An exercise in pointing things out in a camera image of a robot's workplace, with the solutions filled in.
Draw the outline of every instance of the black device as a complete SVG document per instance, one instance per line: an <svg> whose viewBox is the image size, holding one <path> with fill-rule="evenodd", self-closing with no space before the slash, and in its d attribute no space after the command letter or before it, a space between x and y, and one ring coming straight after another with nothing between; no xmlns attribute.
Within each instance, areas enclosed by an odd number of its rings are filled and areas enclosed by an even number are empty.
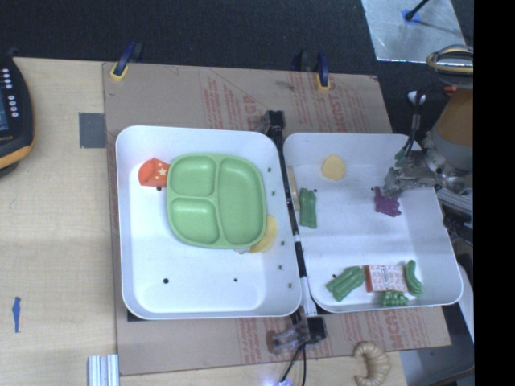
<svg viewBox="0 0 515 386"><path fill-rule="evenodd" d="M35 114L18 66L0 58L0 177L10 173L35 143Z"/></svg>

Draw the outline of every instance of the green plate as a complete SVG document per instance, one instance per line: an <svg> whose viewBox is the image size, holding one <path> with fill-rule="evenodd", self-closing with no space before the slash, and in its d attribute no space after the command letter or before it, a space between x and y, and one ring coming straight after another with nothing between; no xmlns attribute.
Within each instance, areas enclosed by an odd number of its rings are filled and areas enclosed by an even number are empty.
<svg viewBox="0 0 515 386"><path fill-rule="evenodd" d="M167 214L184 243L205 248L248 248L266 229L261 173L227 154L184 154L172 161Z"/></svg>

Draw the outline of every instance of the device screen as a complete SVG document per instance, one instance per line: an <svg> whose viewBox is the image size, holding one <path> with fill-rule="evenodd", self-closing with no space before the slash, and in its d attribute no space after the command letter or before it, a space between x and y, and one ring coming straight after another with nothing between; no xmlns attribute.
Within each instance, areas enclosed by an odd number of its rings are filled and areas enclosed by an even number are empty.
<svg viewBox="0 0 515 386"><path fill-rule="evenodd" d="M9 124L7 122L6 108L3 102L3 95L0 92L0 131L8 130Z"/></svg>

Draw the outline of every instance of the white tray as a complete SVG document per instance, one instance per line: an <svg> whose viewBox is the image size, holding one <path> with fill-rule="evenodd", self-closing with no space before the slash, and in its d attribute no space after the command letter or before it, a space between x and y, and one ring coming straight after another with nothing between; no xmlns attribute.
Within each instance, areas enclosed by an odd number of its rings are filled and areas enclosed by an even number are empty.
<svg viewBox="0 0 515 386"><path fill-rule="evenodd" d="M143 187L140 166L189 153L231 154L262 173L267 212L279 224L262 253L197 248L167 222L166 189ZM144 319L285 316L299 306L299 270L275 144L255 132L132 126L116 141L122 295Z"/></svg>
<svg viewBox="0 0 515 386"><path fill-rule="evenodd" d="M404 191L399 216L375 212L372 189L383 186L406 139L401 134L295 133L285 140L284 155L297 189L316 189L317 228L299 226L299 235L311 296L327 311L382 308L365 285L342 302L325 287L333 275L354 265L404 265L414 259L424 294L406 294L408 307L452 304L461 296L463 282L432 187ZM322 176L323 161L331 154L347 167L338 181Z"/></svg>

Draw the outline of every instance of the red pizza slice toy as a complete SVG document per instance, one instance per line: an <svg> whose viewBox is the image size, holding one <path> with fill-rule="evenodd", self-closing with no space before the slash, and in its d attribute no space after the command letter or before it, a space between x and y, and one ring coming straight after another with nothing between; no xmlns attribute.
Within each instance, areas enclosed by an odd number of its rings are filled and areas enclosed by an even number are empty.
<svg viewBox="0 0 515 386"><path fill-rule="evenodd" d="M169 164L158 158L147 160L139 168L139 184L150 187L166 187L169 168Z"/></svg>

